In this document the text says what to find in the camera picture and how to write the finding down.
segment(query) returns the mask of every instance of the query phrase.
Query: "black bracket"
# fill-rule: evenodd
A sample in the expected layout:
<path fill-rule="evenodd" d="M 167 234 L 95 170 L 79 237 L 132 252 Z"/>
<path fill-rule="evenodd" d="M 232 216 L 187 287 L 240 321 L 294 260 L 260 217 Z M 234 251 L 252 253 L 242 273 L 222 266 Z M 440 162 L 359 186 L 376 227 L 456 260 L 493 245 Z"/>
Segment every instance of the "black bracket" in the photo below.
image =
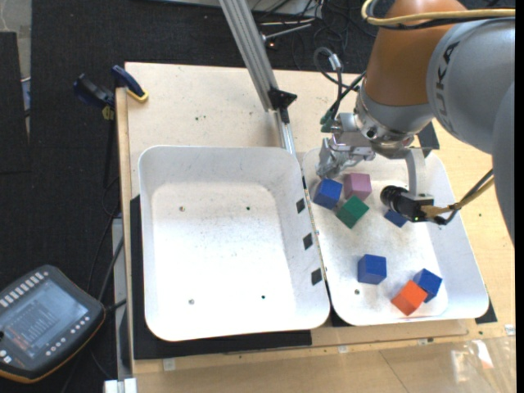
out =
<path fill-rule="evenodd" d="M 289 124 L 289 114 L 287 107 L 290 106 L 295 100 L 296 95 L 277 88 L 270 88 L 268 91 L 269 100 L 273 105 L 273 109 L 280 111 L 280 118 L 284 124 Z"/>

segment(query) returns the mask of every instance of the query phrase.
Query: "red block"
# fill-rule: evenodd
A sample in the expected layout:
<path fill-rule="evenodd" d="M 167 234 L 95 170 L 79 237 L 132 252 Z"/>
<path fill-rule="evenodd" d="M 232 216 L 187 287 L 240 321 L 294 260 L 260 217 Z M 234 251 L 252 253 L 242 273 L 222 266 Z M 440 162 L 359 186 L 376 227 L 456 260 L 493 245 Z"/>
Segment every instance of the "red block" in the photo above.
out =
<path fill-rule="evenodd" d="M 415 282 L 409 280 L 395 298 L 391 300 L 391 303 L 396 305 L 406 316 L 409 316 L 420 307 L 420 304 L 426 297 L 427 293 Z"/>

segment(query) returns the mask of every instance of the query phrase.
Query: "blue clamp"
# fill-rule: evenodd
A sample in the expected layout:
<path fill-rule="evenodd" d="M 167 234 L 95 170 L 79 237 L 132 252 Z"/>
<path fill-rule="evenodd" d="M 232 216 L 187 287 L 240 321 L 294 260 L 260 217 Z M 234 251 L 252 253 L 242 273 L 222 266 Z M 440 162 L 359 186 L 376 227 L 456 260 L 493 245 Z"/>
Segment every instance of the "blue clamp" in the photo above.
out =
<path fill-rule="evenodd" d="M 128 95 L 133 99 L 144 103 L 149 97 L 147 90 L 142 89 L 133 76 L 119 65 L 113 65 L 111 75 L 115 78 L 116 87 L 128 88 Z"/>

